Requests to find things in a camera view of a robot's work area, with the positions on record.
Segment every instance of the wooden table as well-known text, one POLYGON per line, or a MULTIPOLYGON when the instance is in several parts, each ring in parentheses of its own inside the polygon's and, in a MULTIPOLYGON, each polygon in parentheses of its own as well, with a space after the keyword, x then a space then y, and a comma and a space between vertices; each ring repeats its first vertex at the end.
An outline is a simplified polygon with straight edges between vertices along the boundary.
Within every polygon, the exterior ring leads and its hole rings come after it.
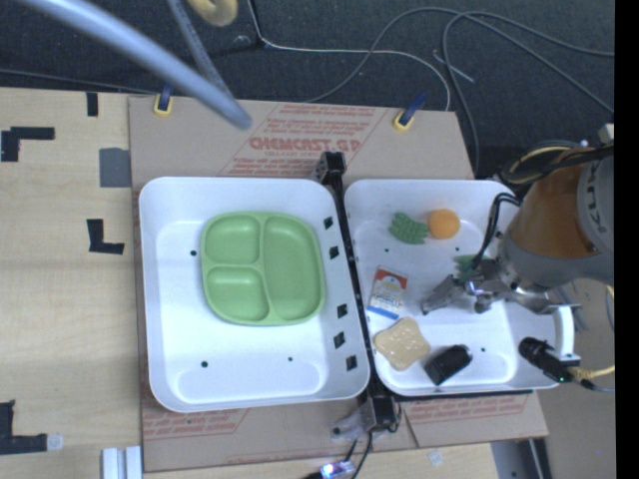
MULTIPOLYGON (((0 402, 16 400, 15 435, 60 433, 64 448, 0 456, 0 477, 100 477, 101 450, 140 445, 131 189, 101 188, 99 151, 129 149, 127 96, 0 89, 0 129, 55 127, 0 163, 0 402), (89 252, 88 219, 124 253, 89 252)), ((489 444, 372 453, 358 477, 497 478, 489 444)), ((297 479, 299 460, 145 477, 297 479)))

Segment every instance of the cardboard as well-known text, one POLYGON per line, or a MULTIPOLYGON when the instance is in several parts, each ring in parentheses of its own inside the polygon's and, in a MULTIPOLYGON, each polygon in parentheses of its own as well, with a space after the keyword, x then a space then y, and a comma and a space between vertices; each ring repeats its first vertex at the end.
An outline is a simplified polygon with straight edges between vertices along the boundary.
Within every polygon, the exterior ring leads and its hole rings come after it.
MULTIPOLYGON (((472 179, 455 115, 420 111, 399 132, 392 126, 399 109, 246 101, 241 103, 254 124, 242 131, 189 98, 176 98, 172 114, 160 118, 154 101, 129 98, 145 470, 343 456, 350 443, 334 440, 330 430, 356 410, 354 399, 185 415, 153 398, 138 196, 145 183, 162 176, 313 178, 323 151, 344 153, 346 186, 369 178, 472 179)), ((402 408, 398 431, 375 440, 373 452, 547 434, 534 393, 438 398, 402 408)))

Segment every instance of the dark background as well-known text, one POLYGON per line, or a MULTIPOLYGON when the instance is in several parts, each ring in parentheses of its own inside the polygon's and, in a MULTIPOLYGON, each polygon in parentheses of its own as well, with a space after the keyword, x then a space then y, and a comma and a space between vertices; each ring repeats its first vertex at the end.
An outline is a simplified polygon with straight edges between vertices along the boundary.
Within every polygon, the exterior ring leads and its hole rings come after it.
MULTIPOLYGON (((193 61, 164 0, 90 0, 127 21, 168 50, 193 61)), ((514 20, 583 48, 615 50, 615 0, 254 0, 264 37, 283 46, 366 50, 395 16, 421 7, 457 12, 483 11, 514 20)), ((239 99, 307 101, 341 82, 362 55, 313 54, 264 49, 247 4, 240 0, 238 19, 213 28, 192 15, 218 71, 239 99)), ((432 64, 449 74, 433 53, 442 56, 442 34, 453 18, 441 12, 415 13, 400 20, 378 44, 432 64)), ((602 103, 575 89, 543 62, 492 31, 467 20, 449 29, 451 64, 472 79, 457 77, 479 141, 480 178, 506 160, 546 141, 596 139, 612 122, 614 58, 577 53, 517 27, 481 18, 563 70, 602 103)), ((9 0, 0 0, 0 70, 23 70, 76 80, 157 92, 157 79, 111 50, 52 19, 9 0)), ((16 76, 0 71, 0 86, 68 90, 108 90, 99 86, 16 76)), ((405 107, 427 92, 425 109, 443 110, 445 92, 421 64, 397 56, 372 55, 358 74, 325 103, 405 107)), ((468 152, 475 148, 468 115, 458 94, 450 110, 459 117, 468 152)))

